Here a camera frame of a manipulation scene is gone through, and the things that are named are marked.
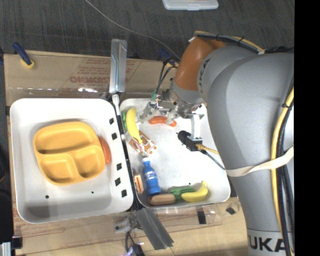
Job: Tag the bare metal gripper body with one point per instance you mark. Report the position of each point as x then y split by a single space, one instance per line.
166 101

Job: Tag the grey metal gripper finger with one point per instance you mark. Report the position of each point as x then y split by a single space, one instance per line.
146 113
172 118

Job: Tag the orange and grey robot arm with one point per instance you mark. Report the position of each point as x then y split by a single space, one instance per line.
245 105

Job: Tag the orange sausage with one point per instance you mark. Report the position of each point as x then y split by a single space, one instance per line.
107 151
158 120

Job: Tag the yellow banana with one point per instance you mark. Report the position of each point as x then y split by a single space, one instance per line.
131 122
197 195

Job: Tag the green toy vegetable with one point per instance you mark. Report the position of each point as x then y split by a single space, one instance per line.
181 190
123 120

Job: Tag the brown and white carton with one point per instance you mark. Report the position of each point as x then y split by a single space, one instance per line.
146 146

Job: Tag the white plastic tray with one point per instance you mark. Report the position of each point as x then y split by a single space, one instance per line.
175 160
70 202

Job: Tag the blue bottle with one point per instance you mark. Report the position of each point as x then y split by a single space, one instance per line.
151 180

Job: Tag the small red and white carton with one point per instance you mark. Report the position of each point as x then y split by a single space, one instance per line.
139 183

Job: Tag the brown bread roll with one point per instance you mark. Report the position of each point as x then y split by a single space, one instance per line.
161 199

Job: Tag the orange divided plate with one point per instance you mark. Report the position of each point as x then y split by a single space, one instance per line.
65 140

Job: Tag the brown cardboard board red print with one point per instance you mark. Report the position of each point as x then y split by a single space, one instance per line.
62 72

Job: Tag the black cylinder on white bracket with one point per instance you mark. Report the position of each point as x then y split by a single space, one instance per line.
190 142

